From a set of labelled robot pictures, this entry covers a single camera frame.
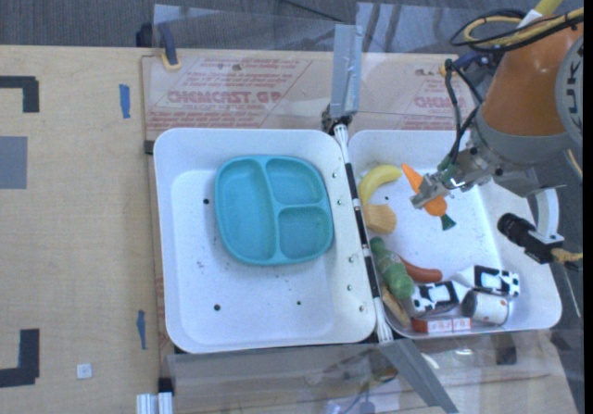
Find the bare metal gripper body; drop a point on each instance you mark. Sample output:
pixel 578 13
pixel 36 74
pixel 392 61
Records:
pixel 472 169

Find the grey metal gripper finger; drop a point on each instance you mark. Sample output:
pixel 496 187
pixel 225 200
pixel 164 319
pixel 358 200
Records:
pixel 419 199
pixel 435 183

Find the orange carrot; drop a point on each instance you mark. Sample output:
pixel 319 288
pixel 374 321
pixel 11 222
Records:
pixel 437 207

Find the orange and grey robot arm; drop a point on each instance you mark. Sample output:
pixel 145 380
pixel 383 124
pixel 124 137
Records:
pixel 523 88

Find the tan bread slice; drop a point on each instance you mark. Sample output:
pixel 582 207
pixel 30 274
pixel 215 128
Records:
pixel 381 219

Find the yellow banana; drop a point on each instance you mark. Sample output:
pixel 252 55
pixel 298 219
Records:
pixel 370 180

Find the white plastic tray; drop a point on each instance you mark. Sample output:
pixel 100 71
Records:
pixel 445 245
pixel 259 301

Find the thin black and white rod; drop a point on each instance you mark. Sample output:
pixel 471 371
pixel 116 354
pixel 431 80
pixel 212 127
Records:
pixel 357 199

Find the red sausage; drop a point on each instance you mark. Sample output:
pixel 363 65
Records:
pixel 424 273

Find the green bottle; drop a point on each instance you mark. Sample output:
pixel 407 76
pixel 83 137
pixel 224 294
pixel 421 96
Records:
pixel 394 271

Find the black and white cow-print carton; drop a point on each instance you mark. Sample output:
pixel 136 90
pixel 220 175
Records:
pixel 493 280
pixel 435 297

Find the yellow and orange packet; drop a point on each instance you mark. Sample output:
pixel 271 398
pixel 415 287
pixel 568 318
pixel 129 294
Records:
pixel 396 308

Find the red and white packet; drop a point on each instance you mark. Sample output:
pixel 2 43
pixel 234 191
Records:
pixel 440 325

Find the white can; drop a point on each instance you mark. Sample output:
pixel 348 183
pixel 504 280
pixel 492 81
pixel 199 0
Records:
pixel 486 308

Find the blue divided plate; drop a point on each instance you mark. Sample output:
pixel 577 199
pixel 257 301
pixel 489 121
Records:
pixel 245 204

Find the brown cardboard board red print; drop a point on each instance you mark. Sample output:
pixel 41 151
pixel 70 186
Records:
pixel 231 97

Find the small white square block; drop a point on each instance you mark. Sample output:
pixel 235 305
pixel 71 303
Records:
pixel 84 371

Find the black cylinder on white bracket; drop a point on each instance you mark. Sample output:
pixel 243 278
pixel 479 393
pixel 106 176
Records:
pixel 523 231

